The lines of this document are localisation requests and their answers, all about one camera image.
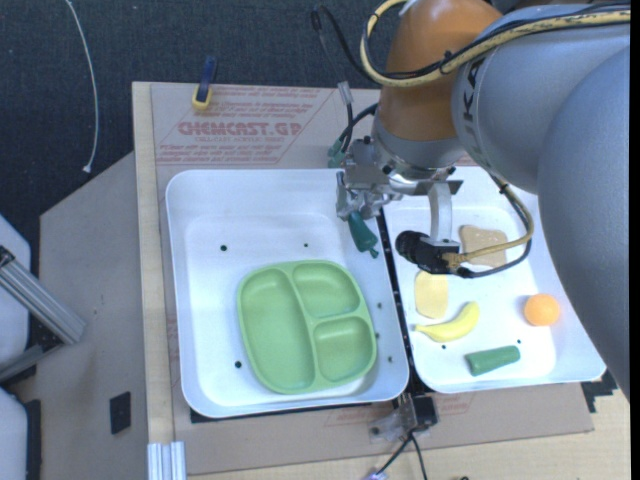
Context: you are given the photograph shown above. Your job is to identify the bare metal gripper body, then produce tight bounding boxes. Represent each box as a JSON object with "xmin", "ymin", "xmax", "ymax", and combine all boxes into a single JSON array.
[{"xmin": 335, "ymin": 136, "xmax": 464, "ymax": 205}]

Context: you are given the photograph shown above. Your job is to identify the dark green toy pepper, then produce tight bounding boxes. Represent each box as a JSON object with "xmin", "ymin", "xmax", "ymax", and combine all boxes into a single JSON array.
[{"xmin": 347, "ymin": 210, "xmax": 380, "ymax": 260}]

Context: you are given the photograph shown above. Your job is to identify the pale yellow toy cheese slice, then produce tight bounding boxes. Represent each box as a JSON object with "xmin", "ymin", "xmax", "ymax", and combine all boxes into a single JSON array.
[{"xmin": 413, "ymin": 270, "xmax": 450, "ymax": 320}]

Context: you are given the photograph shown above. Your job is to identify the tan toy bread slice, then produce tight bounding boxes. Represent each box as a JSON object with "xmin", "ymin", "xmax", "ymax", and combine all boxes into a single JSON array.
[{"xmin": 458, "ymin": 224, "xmax": 509, "ymax": 269}]

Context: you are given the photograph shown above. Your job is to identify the brown cardboard board red print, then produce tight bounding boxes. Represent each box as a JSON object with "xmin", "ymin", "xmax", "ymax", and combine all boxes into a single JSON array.
[{"xmin": 149, "ymin": 83, "xmax": 596, "ymax": 476}]

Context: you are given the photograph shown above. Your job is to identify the white plastic tray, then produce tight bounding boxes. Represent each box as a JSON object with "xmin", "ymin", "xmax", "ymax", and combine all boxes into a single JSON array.
[
  {"xmin": 379, "ymin": 165, "xmax": 609, "ymax": 395},
  {"xmin": 164, "ymin": 168, "xmax": 411, "ymax": 419}
]

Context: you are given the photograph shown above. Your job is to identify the green divided plate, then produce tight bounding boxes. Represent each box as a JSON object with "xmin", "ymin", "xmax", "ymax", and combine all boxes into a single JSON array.
[{"xmin": 236, "ymin": 259, "xmax": 378, "ymax": 396}]

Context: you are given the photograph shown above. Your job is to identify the yellow banana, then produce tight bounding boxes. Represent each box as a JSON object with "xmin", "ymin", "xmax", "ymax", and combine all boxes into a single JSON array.
[{"xmin": 413, "ymin": 301, "xmax": 481, "ymax": 344}]

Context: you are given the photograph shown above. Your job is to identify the green toy cucumber piece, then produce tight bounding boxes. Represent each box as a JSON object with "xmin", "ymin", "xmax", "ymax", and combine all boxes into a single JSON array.
[{"xmin": 464, "ymin": 345, "xmax": 522, "ymax": 378}]

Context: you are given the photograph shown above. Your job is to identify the orange ball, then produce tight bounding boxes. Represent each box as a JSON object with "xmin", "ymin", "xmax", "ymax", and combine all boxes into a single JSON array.
[{"xmin": 523, "ymin": 293, "xmax": 561, "ymax": 328}]

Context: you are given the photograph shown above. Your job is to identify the black block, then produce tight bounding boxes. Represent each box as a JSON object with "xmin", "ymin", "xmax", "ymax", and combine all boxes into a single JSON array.
[{"xmin": 412, "ymin": 396, "xmax": 440, "ymax": 427}]

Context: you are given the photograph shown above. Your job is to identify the black cylinder on white bracket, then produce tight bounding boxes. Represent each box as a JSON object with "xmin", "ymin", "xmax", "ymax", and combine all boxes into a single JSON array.
[{"xmin": 394, "ymin": 183, "xmax": 464, "ymax": 276}]

